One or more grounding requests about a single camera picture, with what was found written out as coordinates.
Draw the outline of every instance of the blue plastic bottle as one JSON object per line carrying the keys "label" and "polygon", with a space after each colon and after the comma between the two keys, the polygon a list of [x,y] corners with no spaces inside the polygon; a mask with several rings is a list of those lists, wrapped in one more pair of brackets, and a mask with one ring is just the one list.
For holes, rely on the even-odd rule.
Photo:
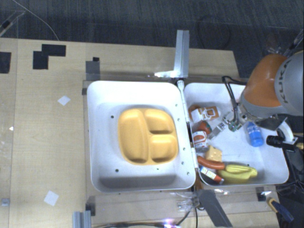
{"label": "blue plastic bottle", "polygon": [[250,145],[253,147],[259,147],[263,145],[264,140],[261,134],[261,129],[254,123],[249,122],[247,125],[247,133],[249,135]]}

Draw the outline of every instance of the white diamond sticker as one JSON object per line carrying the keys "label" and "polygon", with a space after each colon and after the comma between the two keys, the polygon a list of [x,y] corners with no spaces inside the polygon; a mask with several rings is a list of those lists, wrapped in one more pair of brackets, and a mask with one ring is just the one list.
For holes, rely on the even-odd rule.
{"label": "white diamond sticker", "polygon": [[61,97],[58,102],[62,105],[66,105],[71,99],[67,97],[66,95]]}
{"label": "white diamond sticker", "polygon": [[48,191],[48,194],[44,198],[44,201],[47,204],[54,206],[56,204],[58,198],[59,198],[59,195],[57,195],[56,193],[54,193],[52,191]]}

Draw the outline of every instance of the toy cheese block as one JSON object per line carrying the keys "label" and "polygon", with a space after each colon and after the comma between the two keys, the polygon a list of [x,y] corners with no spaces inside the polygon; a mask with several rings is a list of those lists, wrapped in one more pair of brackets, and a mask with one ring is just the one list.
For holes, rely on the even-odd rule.
{"label": "toy cheese block", "polygon": [[[244,86],[233,85],[238,100]],[[191,129],[197,124],[189,119],[188,109],[216,106],[220,115],[206,119],[214,129],[232,106],[224,84],[190,83],[184,91],[171,83],[95,81],[87,90],[90,138],[91,181],[101,192],[186,190],[201,168],[191,146]],[[263,129],[264,139],[275,132]],[[245,128],[223,130],[208,140],[221,151],[226,165],[255,168],[257,176],[244,183],[215,183],[201,173],[207,185],[266,185],[284,183],[288,167],[279,148],[266,144],[250,146]]]}

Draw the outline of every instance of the cheese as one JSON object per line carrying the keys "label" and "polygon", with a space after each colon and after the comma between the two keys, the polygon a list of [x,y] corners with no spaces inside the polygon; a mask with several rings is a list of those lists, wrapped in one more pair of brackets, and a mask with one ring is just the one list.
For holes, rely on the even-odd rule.
{"label": "cheese", "polygon": [[209,150],[205,153],[205,159],[209,161],[222,162],[222,151],[209,146]]}

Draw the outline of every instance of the dark background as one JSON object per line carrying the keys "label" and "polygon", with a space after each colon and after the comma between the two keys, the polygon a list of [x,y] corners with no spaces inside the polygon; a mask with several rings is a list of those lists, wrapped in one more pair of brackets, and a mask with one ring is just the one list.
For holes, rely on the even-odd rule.
{"label": "dark background", "polygon": [[[304,0],[16,1],[45,20],[62,41],[174,47],[176,30],[189,30],[191,48],[232,50],[241,77],[250,76],[269,47],[285,51],[304,18]],[[0,23],[16,10],[24,9],[0,0]],[[29,12],[4,37],[56,39]],[[290,124],[303,132],[303,118],[290,118]],[[304,227],[304,195],[297,183],[304,181],[303,151],[287,153],[286,159],[291,176],[278,187],[280,201],[295,217],[289,227]]]}

